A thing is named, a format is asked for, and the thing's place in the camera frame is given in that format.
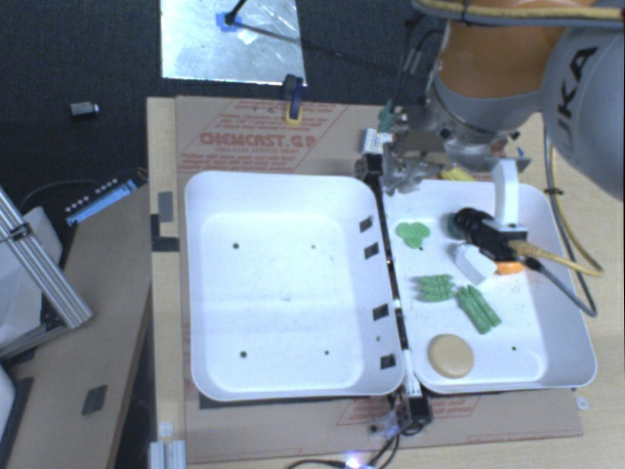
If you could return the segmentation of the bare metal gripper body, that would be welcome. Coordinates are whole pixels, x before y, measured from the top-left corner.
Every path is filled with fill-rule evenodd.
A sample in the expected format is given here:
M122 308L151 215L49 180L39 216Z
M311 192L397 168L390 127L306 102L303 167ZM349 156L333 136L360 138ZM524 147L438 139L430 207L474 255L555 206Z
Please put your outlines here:
M479 170L493 155L489 139L449 120L401 113L391 123L394 139L391 154L399 161L419 161L440 166L459 165Z

